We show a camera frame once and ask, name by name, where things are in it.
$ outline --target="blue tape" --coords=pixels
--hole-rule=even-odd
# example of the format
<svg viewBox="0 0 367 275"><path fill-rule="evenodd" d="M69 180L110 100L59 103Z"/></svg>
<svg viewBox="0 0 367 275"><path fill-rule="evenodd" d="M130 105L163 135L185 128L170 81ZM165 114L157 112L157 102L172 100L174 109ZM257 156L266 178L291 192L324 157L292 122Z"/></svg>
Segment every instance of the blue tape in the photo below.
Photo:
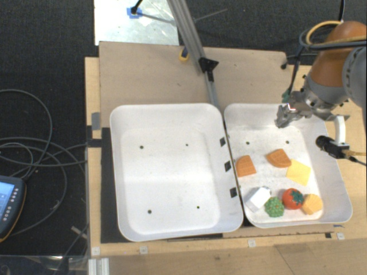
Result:
<svg viewBox="0 0 367 275"><path fill-rule="evenodd" d="M128 7L126 9L126 13L127 15L131 18L131 19L138 19L139 17L142 17L143 16L143 11L138 8L138 10L136 11L136 14L132 14L131 13L131 7Z"/></svg>

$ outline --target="wooden table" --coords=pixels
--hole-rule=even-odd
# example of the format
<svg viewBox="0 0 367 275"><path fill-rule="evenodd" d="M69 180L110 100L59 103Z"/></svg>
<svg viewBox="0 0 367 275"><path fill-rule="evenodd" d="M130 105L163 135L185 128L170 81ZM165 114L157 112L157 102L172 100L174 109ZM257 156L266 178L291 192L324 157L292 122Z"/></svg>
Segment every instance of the wooden table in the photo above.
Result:
<svg viewBox="0 0 367 275"><path fill-rule="evenodd" d="M190 61L178 61L179 51L177 46L102 42L100 57L85 59L87 125L92 126L93 115L93 139L101 138L95 120L108 127L110 112L118 105L208 102L204 77ZM230 103L278 103L289 85L291 66L280 69L285 60L281 52L205 51L220 62L214 77L221 111ZM295 89L302 86L302 75L309 69L301 66ZM346 122L346 140L352 150L365 152L361 109L347 103L336 113L351 115ZM333 137L333 124L326 125ZM100 243L100 161L101 148L88 148L91 256L110 257L111 274L187 274L185 270L189 274L190 270L201 274L243 274L244 270L247 274L317 274L321 270L341 274L336 271L353 273L346 267L351 264L358 274L366 267L358 259L367 249L366 167L360 164L338 161L353 205L351 220L342 225L246 227L220 239ZM339 240L337 233L345 240ZM249 247L253 242L256 247ZM141 254L146 250L148 255Z"/></svg>

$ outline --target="blue screen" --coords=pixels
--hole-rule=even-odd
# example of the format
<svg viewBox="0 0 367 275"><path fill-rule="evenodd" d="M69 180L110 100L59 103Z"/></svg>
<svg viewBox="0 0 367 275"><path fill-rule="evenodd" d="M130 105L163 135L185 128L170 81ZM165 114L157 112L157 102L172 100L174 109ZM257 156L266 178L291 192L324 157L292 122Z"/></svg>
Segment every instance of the blue screen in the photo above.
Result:
<svg viewBox="0 0 367 275"><path fill-rule="evenodd" d="M4 214L7 202L13 192L14 185L0 182L0 217Z"/></svg>

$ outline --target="black clamp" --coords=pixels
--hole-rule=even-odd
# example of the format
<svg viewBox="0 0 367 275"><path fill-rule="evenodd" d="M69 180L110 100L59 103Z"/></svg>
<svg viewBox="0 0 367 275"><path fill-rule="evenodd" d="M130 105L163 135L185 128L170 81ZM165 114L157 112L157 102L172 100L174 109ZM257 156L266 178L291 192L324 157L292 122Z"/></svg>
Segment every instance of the black clamp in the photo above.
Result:
<svg viewBox="0 0 367 275"><path fill-rule="evenodd" d="M201 67L201 71L208 74L208 80L214 82L213 69L219 64L219 62L201 57L199 59L199 64Z"/></svg>

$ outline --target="tray with toy food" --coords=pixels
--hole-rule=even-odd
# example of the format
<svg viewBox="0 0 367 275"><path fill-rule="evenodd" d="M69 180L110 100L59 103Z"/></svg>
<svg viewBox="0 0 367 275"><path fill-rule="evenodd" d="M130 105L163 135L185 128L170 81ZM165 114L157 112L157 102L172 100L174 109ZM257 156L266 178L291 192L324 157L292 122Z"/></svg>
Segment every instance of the tray with toy food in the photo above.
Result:
<svg viewBox="0 0 367 275"><path fill-rule="evenodd" d="M277 128L277 104L231 104L227 135L247 219L261 228L346 222L352 204L337 161L315 144L312 117Z"/></svg>

